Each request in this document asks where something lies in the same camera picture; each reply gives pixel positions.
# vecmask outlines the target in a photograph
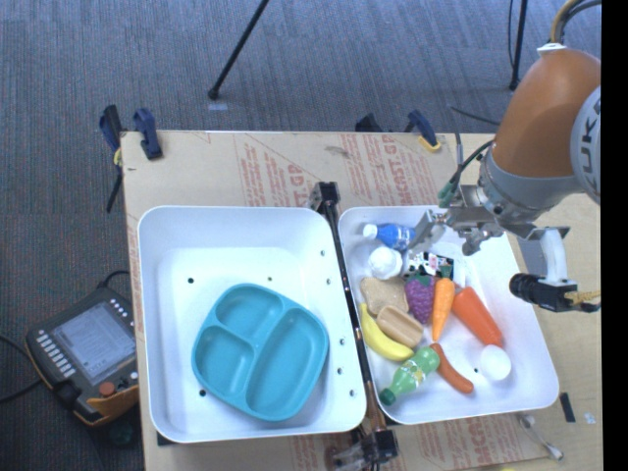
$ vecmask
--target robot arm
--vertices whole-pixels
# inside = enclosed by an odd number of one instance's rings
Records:
[[[539,53],[513,94],[477,184],[456,184],[441,204],[445,213],[430,212],[416,226],[415,243],[433,243],[443,226],[465,238],[465,255],[504,232],[537,240],[548,273],[515,275],[511,292],[552,311],[592,312],[599,306],[585,303],[567,277],[562,239],[569,228],[534,222],[572,193],[586,192],[601,204],[601,62],[558,43]]]

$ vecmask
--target yellow banana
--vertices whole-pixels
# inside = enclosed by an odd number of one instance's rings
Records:
[[[378,354],[392,361],[405,361],[414,354],[414,351],[396,340],[391,339],[378,326],[375,319],[369,314],[366,303],[360,303],[360,326],[366,344]]]

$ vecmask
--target gray carpet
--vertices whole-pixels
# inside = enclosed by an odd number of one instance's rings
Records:
[[[520,77],[567,0],[529,0]],[[419,109],[437,132],[491,132],[509,89],[521,0],[271,0],[220,89],[209,88],[260,0],[0,0],[0,334],[34,323],[128,267],[122,196],[99,118],[140,107],[160,130],[353,131],[372,112],[403,131]],[[602,52],[602,6],[564,43]],[[130,295],[125,276],[111,287]],[[0,396],[36,379],[0,341]],[[139,470],[137,409],[116,445],[43,385],[0,403],[0,468]]]

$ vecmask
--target teal divided plate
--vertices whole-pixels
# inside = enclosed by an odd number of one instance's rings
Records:
[[[327,330],[309,310],[268,288],[227,289],[203,322],[192,350],[200,384],[265,421],[298,413],[329,350]]]

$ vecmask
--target green bottle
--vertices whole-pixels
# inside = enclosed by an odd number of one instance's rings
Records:
[[[440,364],[439,355],[431,347],[421,347],[396,369],[391,384],[380,392],[380,401],[390,406],[400,394],[417,390],[425,378]]]

